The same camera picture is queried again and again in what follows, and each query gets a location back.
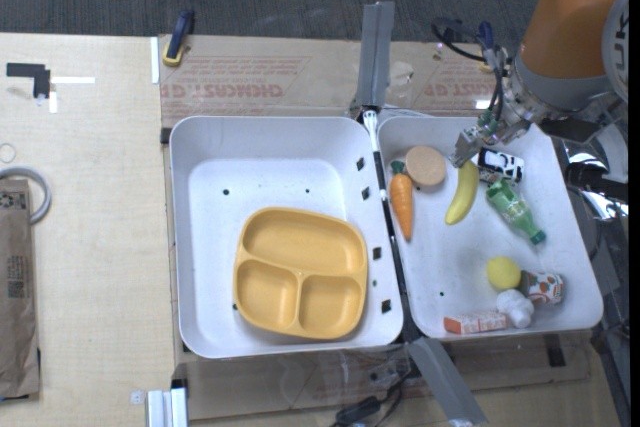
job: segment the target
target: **white tray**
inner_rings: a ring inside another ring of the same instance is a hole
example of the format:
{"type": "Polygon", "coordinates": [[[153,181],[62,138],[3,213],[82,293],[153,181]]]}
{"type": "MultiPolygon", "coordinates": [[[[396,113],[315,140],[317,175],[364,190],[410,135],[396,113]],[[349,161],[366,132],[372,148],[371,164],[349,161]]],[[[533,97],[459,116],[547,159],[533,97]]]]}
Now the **white tray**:
{"type": "Polygon", "coordinates": [[[403,317],[397,277],[364,127],[342,117],[198,116],[174,127],[170,149],[179,325],[189,349],[227,358],[377,347],[398,337],[403,317]],[[360,323],[348,335],[319,341],[278,334],[250,325],[234,309],[242,226],[272,206],[338,217],[362,233],[367,295],[360,323]],[[374,248],[380,258],[373,257],[374,248]]]}
{"type": "MultiPolygon", "coordinates": [[[[475,118],[459,117],[395,117],[382,122],[378,141],[387,183],[391,161],[404,160],[416,145],[432,146],[446,157],[460,130],[474,122],[475,118]]],[[[399,227],[395,228],[416,325],[429,337],[447,340],[591,328],[602,317],[602,296],[551,139],[532,126],[523,138],[494,149],[524,159],[524,178],[514,190],[530,205],[547,239],[534,246],[508,226],[485,199],[484,182],[480,182],[468,216],[447,226],[444,216],[457,186],[457,170],[447,159],[447,176],[441,186],[428,192],[414,189],[411,241],[407,243],[399,227]],[[536,306],[533,322],[526,329],[463,336],[448,333],[443,326],[446,315],[495,309],[497,291],[486,278],[485,265],[496,255],[509,256],[522,269],[560,274],[564,278],[563,301],[555,306],[536,306]]]]}

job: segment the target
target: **brown paper bag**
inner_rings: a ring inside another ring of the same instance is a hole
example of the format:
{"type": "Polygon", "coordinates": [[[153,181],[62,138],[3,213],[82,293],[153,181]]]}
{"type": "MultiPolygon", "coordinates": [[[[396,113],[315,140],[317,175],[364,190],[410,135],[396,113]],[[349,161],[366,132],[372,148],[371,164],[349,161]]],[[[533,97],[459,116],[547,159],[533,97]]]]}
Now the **brown paper bag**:
{"type": "Polygon", "coordinates": [[[38,338],[27,180],[0,180],[0,397],[38,392],[38,338]]]}

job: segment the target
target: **blue and yellow clamp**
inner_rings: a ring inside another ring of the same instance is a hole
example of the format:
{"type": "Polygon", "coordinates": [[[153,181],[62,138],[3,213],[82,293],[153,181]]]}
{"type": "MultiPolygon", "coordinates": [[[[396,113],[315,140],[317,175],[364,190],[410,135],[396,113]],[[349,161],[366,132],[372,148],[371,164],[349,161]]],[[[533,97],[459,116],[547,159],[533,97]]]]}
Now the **blue and yellow clamp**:
{"type": "Polygon", "coordinates": [[[166,66],[178,66],[182,61],[184,51],[182,40],[186,34],[193,31],[193,16],[194,12],[190,9],[180,11],[171,41],[165,45],[162,52],[162,62],[166,66]]]}

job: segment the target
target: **yellow ball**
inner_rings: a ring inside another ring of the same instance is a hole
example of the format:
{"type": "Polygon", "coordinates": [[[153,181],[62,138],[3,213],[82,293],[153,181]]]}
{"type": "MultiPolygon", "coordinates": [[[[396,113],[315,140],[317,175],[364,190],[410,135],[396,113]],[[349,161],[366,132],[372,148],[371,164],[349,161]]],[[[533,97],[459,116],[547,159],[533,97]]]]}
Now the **yellow ball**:
{"type": "Polygon", "coordinates": [[[489,283],[500,290],[515,288],[520,284],[520,267],[508,256],[495,256],[487,262],[489,283]]]}

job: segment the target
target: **green bottle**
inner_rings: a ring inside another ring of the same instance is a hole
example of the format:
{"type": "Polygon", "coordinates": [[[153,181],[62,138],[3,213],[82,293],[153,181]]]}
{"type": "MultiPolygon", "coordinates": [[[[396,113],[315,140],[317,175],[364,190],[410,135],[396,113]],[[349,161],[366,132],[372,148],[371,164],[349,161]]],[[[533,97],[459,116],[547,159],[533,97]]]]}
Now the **green bottle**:
{"type": "Polygon", "coordinates": [[[542,242],[547,235],[533,222],[533,215],[529,205],[500,178],[487,189],[487,199],[502,218],[511,226],[524,231],[534,244],[542,242]]]}

